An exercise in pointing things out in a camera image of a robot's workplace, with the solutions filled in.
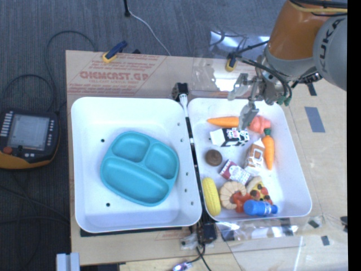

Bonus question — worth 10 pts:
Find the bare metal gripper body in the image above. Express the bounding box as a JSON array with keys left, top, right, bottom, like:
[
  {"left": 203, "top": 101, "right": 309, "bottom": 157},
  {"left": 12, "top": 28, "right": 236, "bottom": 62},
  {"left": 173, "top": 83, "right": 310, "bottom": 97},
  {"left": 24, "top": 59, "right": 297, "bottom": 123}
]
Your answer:
[{"left": 244, "top": 65, "right": 286, "bottom": 106}]

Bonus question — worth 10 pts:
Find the pink lumpy toy food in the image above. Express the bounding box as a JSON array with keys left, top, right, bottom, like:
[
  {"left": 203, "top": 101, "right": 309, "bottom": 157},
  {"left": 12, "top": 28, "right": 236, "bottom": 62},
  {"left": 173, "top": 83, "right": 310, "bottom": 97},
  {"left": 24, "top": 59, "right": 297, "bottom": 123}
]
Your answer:
[{"left": 248, "top": 115, "right": 271, "bottom": 133}]

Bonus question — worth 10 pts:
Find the orange carrot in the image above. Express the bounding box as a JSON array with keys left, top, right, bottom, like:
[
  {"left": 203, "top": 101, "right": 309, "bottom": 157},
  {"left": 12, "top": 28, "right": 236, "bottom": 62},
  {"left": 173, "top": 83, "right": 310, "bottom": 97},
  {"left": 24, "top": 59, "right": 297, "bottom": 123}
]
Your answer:
[
  {"left": 261, "top": 128, "right": 275, "bottom": 171},
  {"left": 206, "top": 116, "right": 240, "bottom": 129}
]

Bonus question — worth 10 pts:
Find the cow print milk carton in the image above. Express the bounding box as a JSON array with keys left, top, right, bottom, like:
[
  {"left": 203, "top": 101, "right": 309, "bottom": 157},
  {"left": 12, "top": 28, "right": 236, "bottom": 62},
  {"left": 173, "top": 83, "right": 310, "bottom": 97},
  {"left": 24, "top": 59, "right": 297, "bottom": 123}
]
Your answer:
[{"left": 209, "top": 127, "right": 251, "bottom": 147}]

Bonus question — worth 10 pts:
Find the brown and white carton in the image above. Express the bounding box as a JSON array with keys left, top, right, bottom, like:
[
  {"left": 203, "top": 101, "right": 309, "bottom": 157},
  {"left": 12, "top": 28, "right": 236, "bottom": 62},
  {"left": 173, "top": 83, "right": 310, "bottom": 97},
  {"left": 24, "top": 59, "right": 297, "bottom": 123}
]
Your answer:
[{"left": 243, "top": 138, "right": 266, "bottom": 177}]

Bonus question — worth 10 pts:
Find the brown round biscuit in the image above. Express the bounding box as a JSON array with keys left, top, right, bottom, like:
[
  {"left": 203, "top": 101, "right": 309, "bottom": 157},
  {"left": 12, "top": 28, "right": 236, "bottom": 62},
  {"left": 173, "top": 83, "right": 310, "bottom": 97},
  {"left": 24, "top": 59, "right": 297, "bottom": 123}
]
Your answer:
[{"left": 205, "top": 148, "right": 223, "bottom": 167}]

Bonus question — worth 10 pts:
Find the red and white carton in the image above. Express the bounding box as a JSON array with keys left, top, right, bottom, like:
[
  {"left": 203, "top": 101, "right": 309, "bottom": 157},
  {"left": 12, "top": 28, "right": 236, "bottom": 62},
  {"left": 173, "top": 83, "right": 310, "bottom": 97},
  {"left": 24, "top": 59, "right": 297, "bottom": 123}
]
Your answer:
[{"left": 218, "top": 159, "right": 252, "bottom": 185}]

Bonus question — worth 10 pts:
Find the thin black and white rod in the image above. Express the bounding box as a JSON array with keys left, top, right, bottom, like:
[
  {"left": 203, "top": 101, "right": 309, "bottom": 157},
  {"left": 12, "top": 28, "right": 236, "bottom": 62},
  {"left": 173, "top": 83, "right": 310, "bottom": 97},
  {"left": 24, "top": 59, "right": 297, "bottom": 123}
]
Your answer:
[{"left": 179, "top": 93, "right": 211, "bottom": 225}]

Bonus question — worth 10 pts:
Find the pizza slice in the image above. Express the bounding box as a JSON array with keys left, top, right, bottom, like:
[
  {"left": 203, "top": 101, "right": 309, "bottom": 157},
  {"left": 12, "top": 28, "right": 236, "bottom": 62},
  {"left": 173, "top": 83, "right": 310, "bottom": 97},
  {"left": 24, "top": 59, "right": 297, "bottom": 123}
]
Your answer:
[{"left": 245, "top": 175, "right": 274, "bottom": 206}]

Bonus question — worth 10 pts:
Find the white plastic tray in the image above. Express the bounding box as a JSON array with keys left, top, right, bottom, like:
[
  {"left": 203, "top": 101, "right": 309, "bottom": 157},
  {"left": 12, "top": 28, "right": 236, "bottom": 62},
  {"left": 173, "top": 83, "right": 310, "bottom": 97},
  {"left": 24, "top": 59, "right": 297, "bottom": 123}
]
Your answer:
[
  {"left": 70, "top": 96, "right": 203, "bottom": 234},
  {"left": 187, "top": 97, "right": 313, "bottom": 222}
]

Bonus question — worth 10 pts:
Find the tan ridged bread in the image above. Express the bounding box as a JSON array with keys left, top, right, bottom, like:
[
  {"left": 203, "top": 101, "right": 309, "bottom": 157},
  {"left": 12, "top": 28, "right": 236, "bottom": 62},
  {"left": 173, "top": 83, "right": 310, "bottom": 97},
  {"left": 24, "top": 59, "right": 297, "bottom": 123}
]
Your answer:
[{"left": 219, "top": 181, "right": 247, "bottom": 209}]

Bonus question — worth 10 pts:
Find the red orange toy food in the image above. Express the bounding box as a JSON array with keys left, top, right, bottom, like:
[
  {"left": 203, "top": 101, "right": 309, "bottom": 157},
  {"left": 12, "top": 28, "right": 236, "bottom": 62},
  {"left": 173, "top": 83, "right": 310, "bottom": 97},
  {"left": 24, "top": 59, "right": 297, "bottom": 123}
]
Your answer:
[{"left": 231, "top": 191, "right": 252, "bottom": 213}]

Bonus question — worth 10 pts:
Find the yellow corn cob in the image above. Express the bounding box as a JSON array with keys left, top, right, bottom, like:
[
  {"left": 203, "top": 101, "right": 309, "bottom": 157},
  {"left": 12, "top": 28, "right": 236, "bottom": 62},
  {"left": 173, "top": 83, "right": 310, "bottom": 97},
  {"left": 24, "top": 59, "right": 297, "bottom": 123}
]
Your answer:
[{"left": 201, "top": 177, "right": 222, "bottom": 217}]

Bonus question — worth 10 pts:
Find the blue bottle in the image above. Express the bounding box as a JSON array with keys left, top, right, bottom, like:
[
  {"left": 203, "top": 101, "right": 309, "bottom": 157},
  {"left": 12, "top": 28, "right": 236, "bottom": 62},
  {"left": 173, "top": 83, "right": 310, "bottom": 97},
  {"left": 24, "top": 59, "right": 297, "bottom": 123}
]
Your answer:
[{"left": 243, "top": 199, "right": 279, "bottom": 217}]

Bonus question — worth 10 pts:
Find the brown cardboard board red print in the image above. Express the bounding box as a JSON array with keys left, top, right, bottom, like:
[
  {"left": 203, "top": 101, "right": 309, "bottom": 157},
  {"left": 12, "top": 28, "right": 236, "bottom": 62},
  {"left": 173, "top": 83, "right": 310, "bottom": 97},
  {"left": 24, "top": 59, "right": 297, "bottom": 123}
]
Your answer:
[{"left": 65, "top": 50, "right": 325, "bottom": 266}]

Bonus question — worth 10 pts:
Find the blue divided plate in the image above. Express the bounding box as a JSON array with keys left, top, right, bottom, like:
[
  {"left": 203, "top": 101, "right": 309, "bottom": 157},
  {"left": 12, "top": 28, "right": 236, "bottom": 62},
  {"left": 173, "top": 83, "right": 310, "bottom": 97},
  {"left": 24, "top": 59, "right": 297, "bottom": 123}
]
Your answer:
[{"left": 99, "top": 130, "right": 181, "bottom": 208}]

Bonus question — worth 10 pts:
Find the black cylinder on white bracket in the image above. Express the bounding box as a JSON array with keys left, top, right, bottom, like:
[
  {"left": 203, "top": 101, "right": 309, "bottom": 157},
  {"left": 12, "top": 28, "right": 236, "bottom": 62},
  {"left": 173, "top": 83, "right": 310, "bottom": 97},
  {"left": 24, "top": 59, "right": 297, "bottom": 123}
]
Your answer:
[{"left": 298, "top": 69, "right": 323, "bottom": 85}]

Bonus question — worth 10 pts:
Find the black block with thin wires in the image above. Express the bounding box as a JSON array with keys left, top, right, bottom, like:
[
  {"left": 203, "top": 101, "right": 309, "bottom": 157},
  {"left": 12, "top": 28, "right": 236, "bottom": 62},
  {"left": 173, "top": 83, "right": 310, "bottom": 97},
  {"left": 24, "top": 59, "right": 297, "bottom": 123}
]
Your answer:
[
  {"left": 172, "top": 82, "right": 189, "bottom": 101},
  {"left": 197, "top": 222, "right": 218, "bottom": 244}
]

